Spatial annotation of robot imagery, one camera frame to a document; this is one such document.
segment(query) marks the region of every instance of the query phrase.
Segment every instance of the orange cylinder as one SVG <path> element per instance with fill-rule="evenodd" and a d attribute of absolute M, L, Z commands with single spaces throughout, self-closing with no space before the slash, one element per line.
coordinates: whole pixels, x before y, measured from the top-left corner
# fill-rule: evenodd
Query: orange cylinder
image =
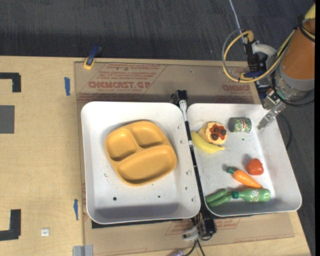
<path fill-rule="evenodd" d="M 306 21 L 304 27 L 316 33 L 316 18 Z M 297 29 L 293 34 L 281 62 L 282 71 L 290 78 L 311 80 L 315 78 L 315 42 Z"/>

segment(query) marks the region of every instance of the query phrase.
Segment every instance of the blue clamp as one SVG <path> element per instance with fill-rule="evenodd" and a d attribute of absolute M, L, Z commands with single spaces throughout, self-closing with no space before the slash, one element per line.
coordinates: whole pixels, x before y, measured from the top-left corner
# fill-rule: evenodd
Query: blue clamp
<path fill-rule="evenodd" d="M 245 73 L 243 76 L 245 78 L 257 78 L 257 77 L 262 76 L 264 73 L 265 72 L 263 72 L 262 70 L 252 71 L 252 72 Z"/>
<path fill-rule="evenodd" d="M 89 54 L 89 57 L 87 57 L 83 63 L 83 66 L 87 69 L 87 70 L 90 70 L 92 68 L 92 66 L 94 65 L 95 63 L 95 57 L 99 57 L 100 54 L 102 52 L 102 47 L 99 46 L 99 45 L 95 45 L 90 54 Z"/>

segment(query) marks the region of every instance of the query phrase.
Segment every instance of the white tray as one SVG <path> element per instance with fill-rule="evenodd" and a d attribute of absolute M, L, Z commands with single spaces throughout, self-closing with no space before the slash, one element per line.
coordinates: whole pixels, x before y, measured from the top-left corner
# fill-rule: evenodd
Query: white tray
<path fill-rule="evenodd" d="M 126 124 L 154 122 L 171 142 L 177 166 L 140 187 L 120 180 L 105 151 L 107 135 Z M 86 207 L 99 224 L 188 219 L 201 207 L 181 110 L 172 103 L 90 102 L 81 110 Z"/>
<path fill-rule="evenodd" d="M 246 202 L 231 199 L 212 210 L 214 215 L 231 217 L 295 211 L 300 208 L 302 198 L 295 178 L 281 132 L 276 121 L 265 129 L 258 130 L 259 121 L 266 111 L 260 104 L 210 104 L 196 103 L 187 109 L 191 131 L 198 131 L 204 123 L 218 122 L 226 127 L 228 137 L 223 144 L 225 150 L 208 154 L 194 149 L 205 196 L 219 189 L 243 190 L 241 183 L 227 173 L 228 166 L 246 171 L 252 158 L 258 158 L 264 168 L 262 175 L 252 176 L 262 187 L 269 189 L 269 202 Z M 252 123 L 250 132 L 230 132 L 229 118 L 249 118 Z"/>

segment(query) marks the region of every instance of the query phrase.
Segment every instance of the gray carpet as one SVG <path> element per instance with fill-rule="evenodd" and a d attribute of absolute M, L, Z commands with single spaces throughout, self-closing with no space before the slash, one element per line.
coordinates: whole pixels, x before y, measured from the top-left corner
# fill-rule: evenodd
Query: gray carpet
<path fill-rule="evenodd" d="M 279 48 L 312 0 L 232 0 L 240 27 Z M 228 0 L 1 0 L 0 55 L 221 60 L 237 28 Z M 246 61 L 241 44 L 228 60 Z M 298 214 L 312 255 L 315 229 L 315 105 L 277 118 L 301 194 Z"/>

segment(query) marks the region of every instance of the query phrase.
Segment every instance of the wooden table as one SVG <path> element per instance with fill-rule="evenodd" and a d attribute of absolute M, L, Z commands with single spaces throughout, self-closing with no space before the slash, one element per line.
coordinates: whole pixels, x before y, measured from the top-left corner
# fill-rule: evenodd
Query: wooden table
<path fill-rule="evenodd" d="M 21 234 L 18 239 L 0 241 L 2 255 L 71 256 L 73 246 L 85 244 L 74 69 L 75 62 L 84 60 L 0 57 L 1 73 L 21 75 L 21 92 L 13 92 L 10 79 L 0 79 L 0 105 L 14 106 L 15 112 L 14 133 L 0 133 L 1 232 L 9 229 L 10 211 L 21 210 Z M 142 62 L 134 59 L 99 61 Z M 212 62 L 148 60 L 148 63 L 209 66 Z M 70 96 L 66 96 L 65 77 L 70 78 Z M 203 250 L 207 256 L 310 255 L 298 214 L 290 212 L 289 216 L 294 237 L 204 246 Z M 49 236 L 42 235 L 45 228 L 49 228 Z M 163 256 L 171 252 L 137 255 Z M 193 254 L 201 252 L 196 248 Z"/>

